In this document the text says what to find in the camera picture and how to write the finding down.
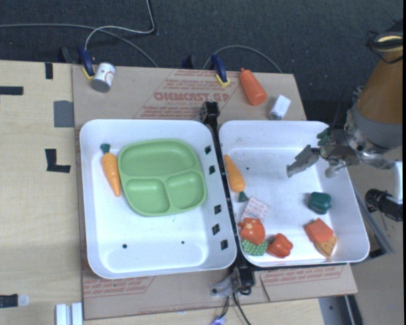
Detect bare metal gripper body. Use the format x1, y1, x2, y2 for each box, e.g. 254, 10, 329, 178
319, 127, 399, 171

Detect green bell pepper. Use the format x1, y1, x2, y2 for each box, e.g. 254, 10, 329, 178
307, 191, 333, 215

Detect white plastic tray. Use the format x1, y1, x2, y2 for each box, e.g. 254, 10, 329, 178
78, 118, 238, 280
218, 119, 371, 268

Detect small white carton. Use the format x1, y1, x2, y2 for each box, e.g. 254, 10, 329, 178
268, 94, 292, 121

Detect orange and tan waffle wedge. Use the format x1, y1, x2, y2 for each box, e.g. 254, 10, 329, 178
303, 217, 339, 259

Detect white packet with red print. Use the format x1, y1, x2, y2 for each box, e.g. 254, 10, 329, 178
242, 196, 271, 223

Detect orange carrot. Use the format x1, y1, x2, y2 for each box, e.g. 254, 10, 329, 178
99, 143, 123, 198
223, 154, 250, 203

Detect thin black rod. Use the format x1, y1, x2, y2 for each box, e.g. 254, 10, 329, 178
204, 113, 248, 274

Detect orange bell pepper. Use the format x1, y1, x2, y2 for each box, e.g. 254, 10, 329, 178
266, 232, 294, 259

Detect orange bottle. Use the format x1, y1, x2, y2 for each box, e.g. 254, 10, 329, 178
239, 67, 268, 107

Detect green dotted packet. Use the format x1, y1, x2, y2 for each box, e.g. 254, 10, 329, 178
240, 238, 269, 257

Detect green divided plate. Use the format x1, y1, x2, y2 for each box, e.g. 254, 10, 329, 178
116, 138, 208, 217

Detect brown cardboard board red print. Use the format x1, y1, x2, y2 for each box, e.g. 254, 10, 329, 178
71, 64, 359, 321

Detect white can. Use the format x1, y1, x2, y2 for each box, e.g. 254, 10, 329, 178
90, 61, 118, 94

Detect black cylinder on white bracket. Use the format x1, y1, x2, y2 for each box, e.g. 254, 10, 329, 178
364, 160, 404, 223

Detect black block with thin wires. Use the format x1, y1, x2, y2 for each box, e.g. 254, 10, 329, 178
199, 101, 221, 125
234, 265, 257, 295

